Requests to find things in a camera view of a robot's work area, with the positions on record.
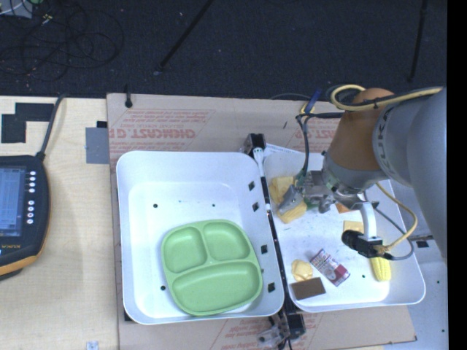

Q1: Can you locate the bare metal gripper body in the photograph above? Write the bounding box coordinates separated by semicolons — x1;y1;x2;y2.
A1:
299;170;366;211

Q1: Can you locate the pale yellow toy food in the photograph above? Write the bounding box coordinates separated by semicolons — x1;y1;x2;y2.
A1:
268;175;296;204

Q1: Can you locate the thin black and white rod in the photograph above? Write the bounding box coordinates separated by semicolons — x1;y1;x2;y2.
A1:
253;147;293;316

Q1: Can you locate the orange square cracker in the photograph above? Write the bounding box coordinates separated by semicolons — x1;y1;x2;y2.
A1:
342;219;365;237

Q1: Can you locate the red and white packet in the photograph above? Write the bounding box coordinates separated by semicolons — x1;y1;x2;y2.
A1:
309;248;351;288

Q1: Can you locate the small yellow toy food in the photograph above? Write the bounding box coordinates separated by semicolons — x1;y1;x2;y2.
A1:
290;259;314;283

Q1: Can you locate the brown flat rectangle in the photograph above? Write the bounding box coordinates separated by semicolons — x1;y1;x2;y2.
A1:
289;276;327;301

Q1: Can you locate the yellow corn cob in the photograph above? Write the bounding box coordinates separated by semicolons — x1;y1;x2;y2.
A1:
369;254;393;283

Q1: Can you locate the white plastic tray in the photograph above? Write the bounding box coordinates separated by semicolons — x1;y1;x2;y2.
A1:
262;147;427;314
115;149;286;325

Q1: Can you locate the green divided plate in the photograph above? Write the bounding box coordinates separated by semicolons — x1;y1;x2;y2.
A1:
160;219;264;318

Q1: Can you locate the brown cardboard board red print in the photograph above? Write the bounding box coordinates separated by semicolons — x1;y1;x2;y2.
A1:
105;93;418;350

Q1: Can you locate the black cylinder on white bracket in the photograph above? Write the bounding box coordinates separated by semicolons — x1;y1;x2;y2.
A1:
341;201;385;259

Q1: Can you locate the black block with thin wires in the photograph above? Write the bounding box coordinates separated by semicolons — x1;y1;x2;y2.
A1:
239;133;266;156
285;313;306;339

